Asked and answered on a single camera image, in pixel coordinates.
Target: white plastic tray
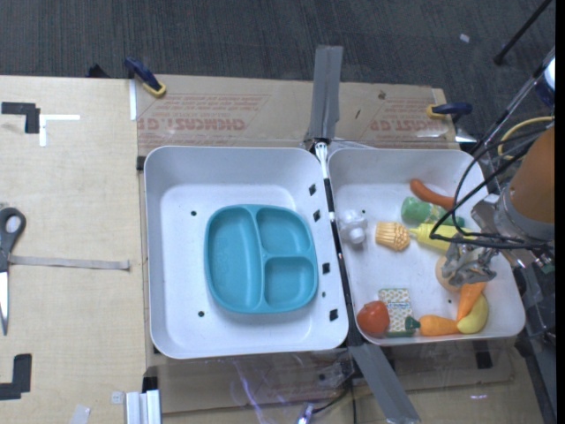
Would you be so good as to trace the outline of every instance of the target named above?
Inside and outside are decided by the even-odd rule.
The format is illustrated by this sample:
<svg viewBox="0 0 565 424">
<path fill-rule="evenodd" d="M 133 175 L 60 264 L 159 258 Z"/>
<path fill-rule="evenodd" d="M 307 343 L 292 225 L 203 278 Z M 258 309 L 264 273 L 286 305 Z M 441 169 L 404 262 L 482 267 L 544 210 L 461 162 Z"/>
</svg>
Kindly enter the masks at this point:
<svg viewBox="0 0 565 424">
<path fill-rule="evenodd" d="M 400 208 L 406 196 L 413 196 L 409 182 L 419 178 L 436 192 L 453 195 L 472 157 L 452 149 L 357 149 L 335 151 L 328 161 L 336 213 L 340 210 L 364 211 L 368 225 L 361 246 L 343 242 L 343 257 L 348 270 L 355 313 L 367 302 L 378 299 L 379 289 L 407 288 L 414 315 L 439 314 L 455 318 L 457 295 L 446 291 L 435 278 L 435 265 L 441 253 L 412 240 L 408 248 L 395 252 L 374 242 L 377 222 L 404 223 Z M 475 165 L 463 182 L 460 198 L 482 182 L 480 168 Z M 485 198 L 483 188 L 466 202 L 458 215 L 466 226 L 478 230 L 471 218 L 471 209 Z M 501 254 L 493 258 L 491 268 L 497 272 L 487 284 L 485 295 L 490 314 L 483 330 L 473 335 L 445 337 L 371 338 L 377 345 L 406 345 L 445 340 L 513 337 L 525 324 L 524 305 L 520 299 L 509 263 Z"/>
<path fill-rule="evenodd" d="M 144 170 L 150 329 L 161 353 L 197 359 L 322 351 L 343 342 L 343 285 L 320 163 L 312 154 L 299 148 L 163 147 L 149 154 Z M 204 270 L 206 225 L 216 210 L 236 204 L 282 206 L 307 221 L 319 284 L 305 307 L 238 314 L 215 302 Z"/>
</svg>

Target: gray carpet floor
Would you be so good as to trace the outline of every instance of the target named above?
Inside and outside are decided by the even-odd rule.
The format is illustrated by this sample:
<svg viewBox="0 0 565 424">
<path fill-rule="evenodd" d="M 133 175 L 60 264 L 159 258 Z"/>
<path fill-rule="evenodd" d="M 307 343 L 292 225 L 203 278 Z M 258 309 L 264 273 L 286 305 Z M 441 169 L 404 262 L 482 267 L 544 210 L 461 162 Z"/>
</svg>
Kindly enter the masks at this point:
<svg viewBox="0 0 565 424">
<path fill-rule="evenodd" d="M 0 0 L 0 74 L 154 73 L 312 80 L 319 44 L 344 47 L 342 81 L 442 88 L 480 137 L 555 45 L 544 0 Z"/>
</svg>

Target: toy tomato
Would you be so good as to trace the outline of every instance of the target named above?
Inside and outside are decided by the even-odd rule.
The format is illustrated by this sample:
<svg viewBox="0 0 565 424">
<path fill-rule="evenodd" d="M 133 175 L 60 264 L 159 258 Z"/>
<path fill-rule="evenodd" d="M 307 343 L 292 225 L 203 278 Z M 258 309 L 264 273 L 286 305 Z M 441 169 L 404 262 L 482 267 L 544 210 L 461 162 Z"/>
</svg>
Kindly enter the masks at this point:
<svg viewBox="0 0 565 424">
<path fill-rule="evenodd" d="M 390 324 L 385 302 L 375 300 L 365 303 L 357 313 L 357 324 L 368 336 L 382 337 Z"/>
</svg>

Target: white tape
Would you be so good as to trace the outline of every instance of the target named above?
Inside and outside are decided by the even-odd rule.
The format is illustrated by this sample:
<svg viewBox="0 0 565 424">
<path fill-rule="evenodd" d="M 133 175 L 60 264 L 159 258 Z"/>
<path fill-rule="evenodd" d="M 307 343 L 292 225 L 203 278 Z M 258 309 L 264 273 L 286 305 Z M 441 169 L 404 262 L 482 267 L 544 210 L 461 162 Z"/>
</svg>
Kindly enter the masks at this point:
<svg viewBox="0 0 565 424">
<path fill-rule="evenodd" d="M 87 424 L 88 416 L 90 416 L 90 408 L 84 405 L 77 405 L 69 424 Z"/>
<path fill-rule="evenodd" d="M 121 405 L 124 403 L 124 392 L 123 391 L 112 391 L 112 395 L 109 398 L 111 404 Z"/>
<path fill-rule="evenodd" d="M 41 115 L 39 116 L 39 146 L 47 146 L 48 121 L 79 121 L 80 115 Z"/>
<path fill-rule="evenodd" d="M 130 80 L 130 120 L 135 121 L 138 117 L 137 111 L 137 90 L 135 88 L 135 79 Z"/>
</svg>

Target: yellow cable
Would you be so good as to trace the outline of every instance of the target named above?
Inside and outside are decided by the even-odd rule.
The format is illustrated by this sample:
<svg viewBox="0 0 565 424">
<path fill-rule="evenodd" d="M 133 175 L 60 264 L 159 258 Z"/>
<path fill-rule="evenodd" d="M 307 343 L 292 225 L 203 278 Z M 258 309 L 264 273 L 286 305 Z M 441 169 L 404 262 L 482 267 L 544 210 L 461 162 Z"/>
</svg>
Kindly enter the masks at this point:
<svg viewBox="0 0 565 424">
<path fill-rule="evenodd" d="M 512 135 L 512 133 L 514 133 L 515 131 L 517 131 L 518 129 L 525 127 L 526 125 L 530 125 L 530 124 L 534 124 L 534 123 L 543 123 L 543 122 L 549 122 L 552 121 L 554 118 L 553 117 L 533 117 L 532 119 L 526 119 L 525 121 L 522 121 L 521 123 L 516 124 L 514 127 L 511 127 L 510 129 L 508 129 L 506 131 L 506 133 L 504 133 L 504 135 L 502 135 L 501 141 L 506 141 L 508 139 L 508 137 L 510 135 Z M 498 155 L 502 155 L 502 147 L 504 146 L 504 143 L 501 143 L 498 146 Z M 512 155 L 505 155 L 504 159 L 505 160 L 510 160 L 514 158 Z"/>
</svg>

